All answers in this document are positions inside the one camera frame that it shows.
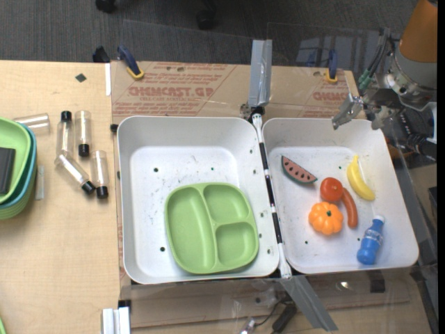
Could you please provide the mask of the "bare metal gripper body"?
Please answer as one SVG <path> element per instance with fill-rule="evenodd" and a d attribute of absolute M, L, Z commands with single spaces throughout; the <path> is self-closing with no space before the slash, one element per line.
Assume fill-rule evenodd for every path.
<path fill-rule="evenodd" d="M 423 111 L 437 101 L 437 75 L 433 72 L 408 75 L 395 70 L 380 74 L 364 72 L 361 92 L 365 110 L 379 118 L 405 109 Z"/>

